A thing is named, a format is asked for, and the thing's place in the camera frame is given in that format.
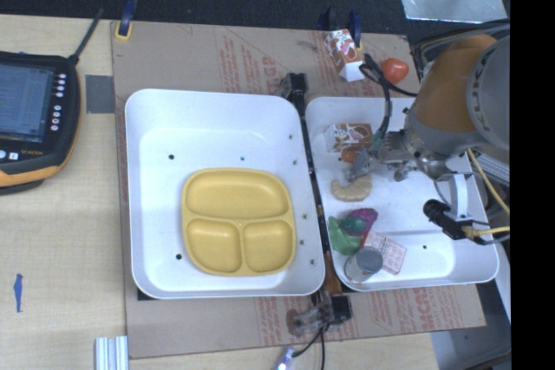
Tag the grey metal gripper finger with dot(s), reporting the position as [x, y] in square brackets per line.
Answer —
[402, 174]
[361, 167]

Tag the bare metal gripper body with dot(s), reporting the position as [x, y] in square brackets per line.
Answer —
[396, 149]

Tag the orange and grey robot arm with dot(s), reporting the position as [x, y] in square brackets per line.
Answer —
[446, 99]

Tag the small red toy food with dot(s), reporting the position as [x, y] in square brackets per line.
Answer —
[349, 156]

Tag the beige toy croissant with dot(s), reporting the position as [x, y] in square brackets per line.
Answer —
[349, 192]

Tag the white plastic tray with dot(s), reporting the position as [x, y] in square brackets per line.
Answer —
[217, 130]
[407, 208]

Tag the brown and white carton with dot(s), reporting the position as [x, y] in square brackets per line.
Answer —
[347, 135]
[345, 52]

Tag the thin black rod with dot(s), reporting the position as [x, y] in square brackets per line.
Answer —
[313, 169]

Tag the purple toy grapes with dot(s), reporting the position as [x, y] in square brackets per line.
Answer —
[367, 216]

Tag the green toy vegetable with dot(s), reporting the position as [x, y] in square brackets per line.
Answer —
[342, 238]

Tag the orange-red toy fruit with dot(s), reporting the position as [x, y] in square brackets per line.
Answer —
[395, 70]

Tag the white packet with red print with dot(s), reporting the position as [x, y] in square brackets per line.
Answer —
[392, 253]

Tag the small silver can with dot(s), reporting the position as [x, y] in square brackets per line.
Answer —
[366, 262]

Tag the yellow divided plate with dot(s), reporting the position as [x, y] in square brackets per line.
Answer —
[236, 203]

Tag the brown cardboard board red print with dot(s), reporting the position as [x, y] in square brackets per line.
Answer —
[186, 56]

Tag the black cylinder on white bracket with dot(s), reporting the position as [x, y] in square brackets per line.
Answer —
[451, 221]

